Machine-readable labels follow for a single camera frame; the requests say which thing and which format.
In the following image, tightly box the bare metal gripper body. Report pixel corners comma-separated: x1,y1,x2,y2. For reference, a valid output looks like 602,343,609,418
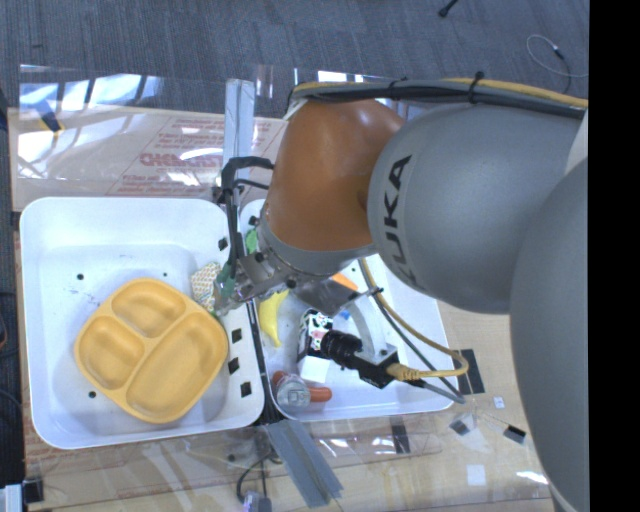
213,249,302,316

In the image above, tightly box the yellow banana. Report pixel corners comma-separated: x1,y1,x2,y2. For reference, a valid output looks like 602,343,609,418
258,288,291,349

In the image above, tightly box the white orange patterned packet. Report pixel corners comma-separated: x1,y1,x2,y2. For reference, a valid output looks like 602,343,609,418
189,261,224,311

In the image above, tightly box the black white patterned carton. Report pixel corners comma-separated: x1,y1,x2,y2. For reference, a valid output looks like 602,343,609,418
297,308,334,362

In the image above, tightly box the white cube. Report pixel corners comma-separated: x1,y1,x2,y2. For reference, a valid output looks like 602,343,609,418
297,352,332,384

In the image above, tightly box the yellow divided plate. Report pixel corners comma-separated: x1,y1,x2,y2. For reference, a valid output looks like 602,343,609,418
73,277,230,425

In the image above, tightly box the red sausage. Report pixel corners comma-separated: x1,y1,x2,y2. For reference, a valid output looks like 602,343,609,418
271,370,333,404

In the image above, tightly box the brown cardboard board red print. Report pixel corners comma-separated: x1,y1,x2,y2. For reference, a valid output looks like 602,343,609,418
7,104,554,512

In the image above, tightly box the white plastic tray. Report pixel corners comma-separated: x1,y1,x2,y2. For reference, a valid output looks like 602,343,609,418
238,198,467,424
18,196,266,450

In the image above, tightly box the black cylinder on white bracket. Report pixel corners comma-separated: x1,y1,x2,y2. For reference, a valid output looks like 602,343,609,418
319,292,401,390

